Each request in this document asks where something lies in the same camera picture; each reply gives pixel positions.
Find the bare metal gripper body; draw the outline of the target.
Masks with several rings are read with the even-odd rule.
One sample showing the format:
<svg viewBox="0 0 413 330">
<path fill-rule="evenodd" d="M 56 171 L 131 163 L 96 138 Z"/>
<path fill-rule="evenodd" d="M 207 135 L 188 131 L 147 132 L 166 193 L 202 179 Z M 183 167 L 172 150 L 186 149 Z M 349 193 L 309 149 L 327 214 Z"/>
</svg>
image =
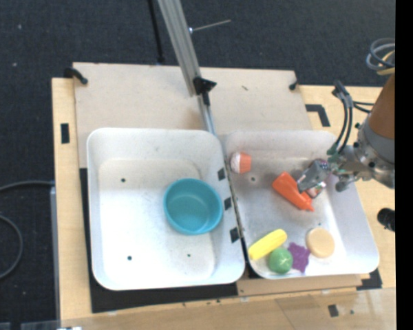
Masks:
<svg viewBox="0 0 413 330">
<path fill-rule="evenodd" d="M 338 177 L 337 192 L 357 181 L 374 180 L 389 189 L 395 188 L 394 164 L 389 163 L 365 142 L 354 142 L 343 149 L 329 150 L 332 174 Z"/>
</svg>

